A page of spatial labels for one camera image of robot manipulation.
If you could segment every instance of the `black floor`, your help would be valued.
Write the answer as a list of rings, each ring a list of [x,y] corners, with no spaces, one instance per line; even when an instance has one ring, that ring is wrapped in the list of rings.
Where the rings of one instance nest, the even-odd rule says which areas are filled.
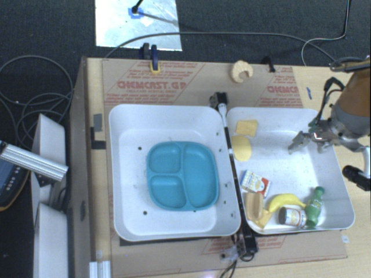
[[[303,39],[334,38],[343,32],[347,0],[176,0],[181,31],[276,32]],[[370,54],[371,0],[352,0],[345,39],[318,42],[333,58]],[[76,78],[81,56],[102,57],[110,49],[96,47],[94,0],[0,0],[0,66],[26,54],[52,58]],[[182,37],[183,52],[160,52],[164,60],[303,65],[302,43],[277,36]],[[122,49],[114,57],[136,58]],[[308,47],[308,65],[331,60]],[[21,60],[0,74],[0,92],[27,102],[44,92],[67,93],[61,71],[42,60]],[[16,121],[21,108],[8,104]],[[14,141],[10,117],[0,104],[0,140]],[[7,211],[0,213],[0,277],[31,277],[33,231],[30,184]]]

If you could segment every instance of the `green bottle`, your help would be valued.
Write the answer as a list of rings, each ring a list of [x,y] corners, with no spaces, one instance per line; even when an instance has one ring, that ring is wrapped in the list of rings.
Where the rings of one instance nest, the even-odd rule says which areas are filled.
[[[318,216],[322,210],[322,195],[325,193],[325,189],[318,186],[314,190],[313,197],[308,201],[307,207],[305,208],[305,213],[307,214],[307,222],[305,225],[313,228],[318,223]]]

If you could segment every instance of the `robotic hand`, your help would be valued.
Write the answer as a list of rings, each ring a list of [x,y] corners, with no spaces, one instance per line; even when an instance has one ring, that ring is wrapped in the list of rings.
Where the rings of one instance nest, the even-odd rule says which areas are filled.
[[[370,147],[361,145],[358,139],[370,135],[370,57],[360,61],[345,58],[330,65],[332,71],[354,72],[346,87],[332,77],[326,81],[325,93],[318,115],[309,123],[309,133],[302,131],[293,139],[289,153],[305,147],[310,141],[317,143],[318,152],[325,152],[331,145],[342,145],[353,152],[362,152],[365,168],[352,166],[343,169],[343,175],[365,191],[370,190]],[[329,89],[332,85],[339,89]],[[341,91],[332,106],[329,119],[321,119],[322,111],[332,92]]]

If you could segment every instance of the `banana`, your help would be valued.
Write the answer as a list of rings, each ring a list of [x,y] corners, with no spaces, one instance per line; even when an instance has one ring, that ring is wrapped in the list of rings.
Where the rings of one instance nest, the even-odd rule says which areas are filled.
[[[276,212],[284,205],[298,205],[302,208],[305,208],[306,205],[300,201],[297,196],[293,193],[282,193],[280,195],[276,195],[268,205],[268,211],[270,213]]]

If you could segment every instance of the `cardboard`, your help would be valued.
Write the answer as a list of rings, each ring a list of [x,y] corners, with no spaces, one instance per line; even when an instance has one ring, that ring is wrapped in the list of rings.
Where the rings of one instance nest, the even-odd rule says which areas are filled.
[[[72,179],[73,271],[76,277],[87,277],[89,257],[92,261],[111,260],[115,278],[224,269],[229,265],[220,259],[220,252],[232,245],[229,237],[127,243],[117,236],[112,223],[110,139],[107,131],[107,116],[114,105],[207,105],[214,92],[227,92],[230,108],[302,107],[302,100],[309,96],[307,87],[296,83],[293,67],[277,66],[278,72],[270,74],[267,66],[252,65],[253,77],[244,83],[235,83],[229,75],[232,64],[161,64],[162,73],[151,75],[148,61],[93,58],[82,61],[77,82],[79,89],[71,108],[71,123],[75,124],[71,135],[77,135],[73,137],[75,146],[71,153],[74,155],[72,158],[81,163],[79,166],[74,163]],[[312,90],[313,101],[319,100],[318,104],[315,103],[319,106],[322,88],[311,86],[308,89]],[[89,131],[94,126],[93,116],[96,114],[102,114],[106,123],[102,131],[93,131],[92,137]],[[92,138],[105,141],[106,149],[92,149]],[[86,215],[81,221],[77,215],[83,201],[86,201]],[[254,260],[248,263],[239,261],[239,268],[347,257],[340,231],[267,236],[259,237],[257,241],[259,252]]]

